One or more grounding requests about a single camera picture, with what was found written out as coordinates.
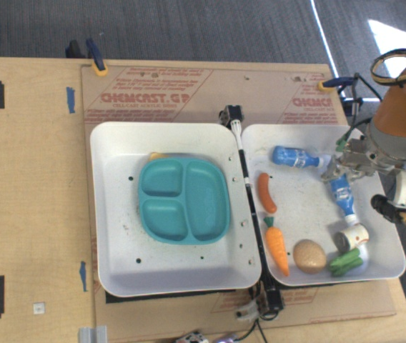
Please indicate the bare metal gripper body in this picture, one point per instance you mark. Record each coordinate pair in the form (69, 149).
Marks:
(362, 155)

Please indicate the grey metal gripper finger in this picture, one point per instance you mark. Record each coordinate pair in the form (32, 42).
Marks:
(331, 172)
(356, 176)

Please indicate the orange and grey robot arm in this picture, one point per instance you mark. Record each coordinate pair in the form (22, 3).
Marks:
(396, 113)

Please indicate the blue plastic bottle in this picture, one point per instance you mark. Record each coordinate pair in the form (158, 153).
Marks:
(344, 195)
(292, 156)

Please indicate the white plastic tray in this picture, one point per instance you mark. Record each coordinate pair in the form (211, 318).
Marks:
(117, 209)
(306, 198)

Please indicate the small white can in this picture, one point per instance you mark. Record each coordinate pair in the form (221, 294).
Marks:
(354, 236)

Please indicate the orange sausage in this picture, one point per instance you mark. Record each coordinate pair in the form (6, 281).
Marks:
(266, 193)

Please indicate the thin black and white rod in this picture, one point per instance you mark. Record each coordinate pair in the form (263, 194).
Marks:
(249, 191)

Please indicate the green beans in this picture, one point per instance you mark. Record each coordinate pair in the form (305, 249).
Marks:
(346, 262)

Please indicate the brown potato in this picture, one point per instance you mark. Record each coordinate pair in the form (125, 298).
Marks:
(309, 256)

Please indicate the orange carrot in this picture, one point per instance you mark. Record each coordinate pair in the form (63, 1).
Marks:
(277, 245)

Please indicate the green divided plate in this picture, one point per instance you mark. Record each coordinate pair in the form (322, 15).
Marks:
(188, 202)

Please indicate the brown cardboard board, red print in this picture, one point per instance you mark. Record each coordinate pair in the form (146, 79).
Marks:
(188, 95)

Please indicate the black cylinder on white bracket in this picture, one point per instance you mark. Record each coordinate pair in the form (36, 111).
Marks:
(401, 188)

